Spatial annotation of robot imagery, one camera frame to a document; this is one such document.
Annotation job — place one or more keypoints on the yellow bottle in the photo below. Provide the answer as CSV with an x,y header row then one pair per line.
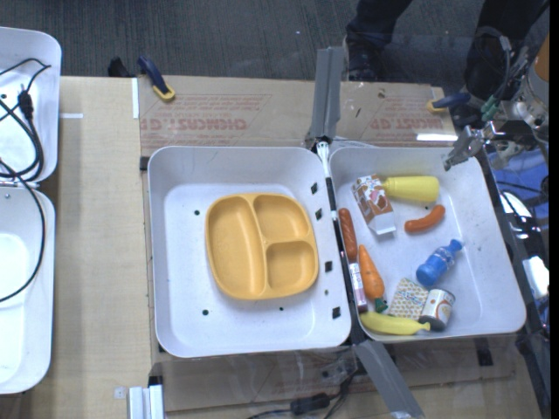
x,y
412,188

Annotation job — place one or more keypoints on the white and orange packet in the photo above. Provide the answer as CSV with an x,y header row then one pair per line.
x,y
408,297

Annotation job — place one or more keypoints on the person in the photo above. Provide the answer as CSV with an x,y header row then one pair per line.
x,y
384,7

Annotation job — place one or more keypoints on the white and orange can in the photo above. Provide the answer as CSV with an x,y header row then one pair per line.
x,y
439,308

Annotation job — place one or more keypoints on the orange sausage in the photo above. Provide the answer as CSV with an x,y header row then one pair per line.
x,y
423,222

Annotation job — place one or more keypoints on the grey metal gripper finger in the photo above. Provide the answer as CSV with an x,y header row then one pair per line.
x,y
460,146
475,146

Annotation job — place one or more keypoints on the white plastic tray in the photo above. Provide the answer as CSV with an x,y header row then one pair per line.
x,y
476,277
26,321
26,146
183,277

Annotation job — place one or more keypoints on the brown cardboard board red print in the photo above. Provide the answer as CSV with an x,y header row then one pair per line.
x,y
271,116

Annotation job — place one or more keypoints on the orange carrot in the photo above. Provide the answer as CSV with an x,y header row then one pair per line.
x,y
372,277

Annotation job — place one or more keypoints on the blue bottle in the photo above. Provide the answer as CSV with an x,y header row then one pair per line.
x,y
434,266

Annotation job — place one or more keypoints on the yellow banana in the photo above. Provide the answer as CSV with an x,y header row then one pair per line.
x,y
388,323

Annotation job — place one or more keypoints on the thin black and white rod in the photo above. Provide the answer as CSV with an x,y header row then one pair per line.
x,y
337,227

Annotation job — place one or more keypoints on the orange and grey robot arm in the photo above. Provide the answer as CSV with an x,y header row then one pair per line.
x,y
541,66

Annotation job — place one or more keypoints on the yellow divided plate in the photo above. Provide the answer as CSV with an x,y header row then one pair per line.
x,y
231,242

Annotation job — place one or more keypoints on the brown sausage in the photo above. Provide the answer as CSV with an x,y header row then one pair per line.
x,y
349,234

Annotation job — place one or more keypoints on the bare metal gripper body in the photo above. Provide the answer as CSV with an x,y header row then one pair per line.
x,y
530,114

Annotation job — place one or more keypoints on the brown and white carton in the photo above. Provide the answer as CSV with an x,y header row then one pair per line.
x,y
375,203

